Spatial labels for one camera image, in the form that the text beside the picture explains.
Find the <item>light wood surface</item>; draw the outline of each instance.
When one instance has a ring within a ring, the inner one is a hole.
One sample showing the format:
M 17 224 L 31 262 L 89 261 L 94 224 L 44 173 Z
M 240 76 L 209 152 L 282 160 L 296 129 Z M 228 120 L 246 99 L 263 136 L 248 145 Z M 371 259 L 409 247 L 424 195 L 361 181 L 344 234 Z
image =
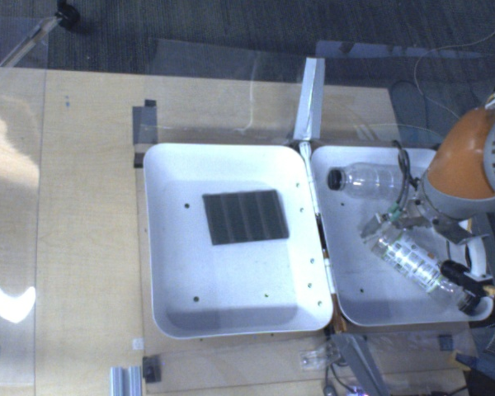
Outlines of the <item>light wood surface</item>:
M 236 129 L 239 137 L 250 129 L 278 135 L 293 125 L 299 93 L 299 85 L 289 84 L 47 73 L 36 265 L 37 395 L 107 395 L 110 368 L 139 365 L 144 354 L 132 346 L 149 327 L 142 310 L 132 106 L 142 106 L 145 98 L 157 100 L 163 128 L 204 126 L 211 119 L 223 129 Z M 323 124 L 343 138 L 358 135 L 353 116 L 394 121 L 385 90 L 327 87 L 326 104 Z M 183 345 L 185 350 L 199 347 Z M 159 349 L 178 347 L 166 342 Z M 182 380 L 186 371 L 178 374 Z M 437 389 L 463 384 L 455 369 L 389 377 L 408 388 L 431 378 Z M 170 394 L 318 396 L 321 381 Z

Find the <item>plastic bottle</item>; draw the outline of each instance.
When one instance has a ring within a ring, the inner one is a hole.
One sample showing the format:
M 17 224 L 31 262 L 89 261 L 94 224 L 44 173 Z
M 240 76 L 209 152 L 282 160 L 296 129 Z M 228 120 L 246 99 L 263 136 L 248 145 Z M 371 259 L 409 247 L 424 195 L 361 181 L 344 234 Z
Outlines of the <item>plastic bottle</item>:
M 399 167 L 387 164 L 353 163 L 328 173 L 328 187 L 352 198 L 396 200 L 402 181 Z
M 440 262 L 420 247 L 408 232 L 387 223 L 380 229 L 371 251 L 402 275 L 419 284 L 434 300 L 455 303 L 465 314 L 472 315 L 480 298 L 464 292 L 462 287 L 440 273 Z

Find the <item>white cable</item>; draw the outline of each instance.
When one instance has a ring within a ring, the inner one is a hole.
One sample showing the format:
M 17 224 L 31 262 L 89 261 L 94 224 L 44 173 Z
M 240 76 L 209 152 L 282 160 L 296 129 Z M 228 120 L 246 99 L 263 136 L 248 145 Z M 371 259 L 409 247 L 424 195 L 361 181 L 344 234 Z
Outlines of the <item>white cable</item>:
M 414 83 L 416 84 L 416 88 L 418 89 L 418 91 L 420 92 L 420 94 L 422 95 L 422 97 L 426 98 L 427 100 L 429 100 L 430 102 L 434 103 L 435 105 L 439 106 L 440 108 L 444 109 L 444 110 L 447 110 L 449 113 L 451 113 L 454 117 L 456 117 L 457 119 L 459 119 L 460 117 L 454 112 L 452 111 L 450 108 L 446 107 L 446 106 L 443 106 L 441 103 L 439 103 L 438 101 L 435 101 L 433 100 L 432 98 L 426 96 L 422 89 L 420 88 L 420 84 L 418 82 L 418 79 L 417 79 L 417 69 L 418 69 L 418 65 L 420 64 L 420 62 L 422 61 L 422 59 L 424 57 L 426 57 L 428 54 L 432 53 L 433 51 L 441 51 L 441 50 L 447 50 L 447 49 L 459 49 L 459 48 L 463 48 L 463 47 L 470 47 L 471 45 L 476 45 L 476 44 L 480 44 L 480 43 L 483 43 L 484 41 L 487 41 L 489 40 L 490 38 L 492 38 L 493 36 L 495 35 L 495 29 L 493 30 L 493 32 L 488 35 L 488 36 L 485 36 L 484 38 L 480 39 L 480 40 L 476 40 L 472 43 L 467 43 L 467 44 L 453 44 L 453 45 L 444 45 L 443 47 L 438 47 L 438 48 L 435 48 L 435 49 L 430 49 L 428 51 L 426 51 L 424 54 L 422 54 L 420 56 L 420 58 L 417 60 L 416 64 L 414 65 Z

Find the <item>tripod leg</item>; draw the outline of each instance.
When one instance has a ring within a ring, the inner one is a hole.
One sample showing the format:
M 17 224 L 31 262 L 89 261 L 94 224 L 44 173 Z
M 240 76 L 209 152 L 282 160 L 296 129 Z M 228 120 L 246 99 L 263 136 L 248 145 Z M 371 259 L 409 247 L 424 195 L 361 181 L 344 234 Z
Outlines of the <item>tripod leg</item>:
M 71 30 L 79 22 L 81 16 L 77 9 L 67 3 L 67 0 L 57 0 L 57 12 L 55 15 L 60 19 L 60 25 Z

